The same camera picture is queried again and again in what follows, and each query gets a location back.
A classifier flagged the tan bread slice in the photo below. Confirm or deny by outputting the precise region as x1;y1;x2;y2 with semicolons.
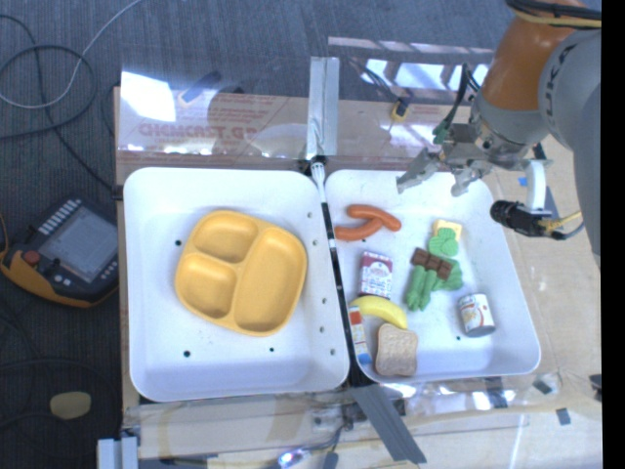
374;321;420;378

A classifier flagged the yellow divided plate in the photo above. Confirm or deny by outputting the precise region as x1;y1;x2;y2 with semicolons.
173;208;310;338

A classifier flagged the white orange blue packet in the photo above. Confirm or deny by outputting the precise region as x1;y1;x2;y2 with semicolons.
347;305;374;366

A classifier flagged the brown chocolate bar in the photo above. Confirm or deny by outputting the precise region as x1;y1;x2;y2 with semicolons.
410;246;455;281

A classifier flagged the orange sausage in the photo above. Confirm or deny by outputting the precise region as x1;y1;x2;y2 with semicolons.
333;216;385;242
346;203;403;234

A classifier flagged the pale yellow oval object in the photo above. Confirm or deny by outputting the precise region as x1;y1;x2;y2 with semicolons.
49;391;93;421

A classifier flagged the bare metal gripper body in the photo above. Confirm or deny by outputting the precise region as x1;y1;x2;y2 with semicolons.
437;123;532;170

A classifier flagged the red and white carton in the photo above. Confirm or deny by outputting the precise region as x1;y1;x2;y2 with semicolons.
357;250;395;301

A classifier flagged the yellow banana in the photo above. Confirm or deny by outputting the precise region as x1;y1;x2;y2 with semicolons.
348;294;409;332

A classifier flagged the green asparagus bunch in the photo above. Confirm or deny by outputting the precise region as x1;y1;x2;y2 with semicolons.
405;263;441;313

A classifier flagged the black cylinder on white bracket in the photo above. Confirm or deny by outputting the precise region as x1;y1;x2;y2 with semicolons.
489;158;556;238

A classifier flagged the yellow cheese block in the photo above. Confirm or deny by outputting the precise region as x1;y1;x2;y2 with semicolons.
432;218;464;241

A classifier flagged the white plastic tray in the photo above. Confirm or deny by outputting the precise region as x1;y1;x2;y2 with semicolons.
122;166;352;404
323;168;542;386

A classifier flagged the white and orange can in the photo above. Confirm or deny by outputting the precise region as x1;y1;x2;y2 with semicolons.
457;292;497;338

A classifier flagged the brown cardboard board red print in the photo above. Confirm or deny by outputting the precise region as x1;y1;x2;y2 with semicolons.
112;85;603;464

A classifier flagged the green lettuce leaf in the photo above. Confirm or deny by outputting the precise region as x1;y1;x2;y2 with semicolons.
433;258;465;293
428;227;461;259

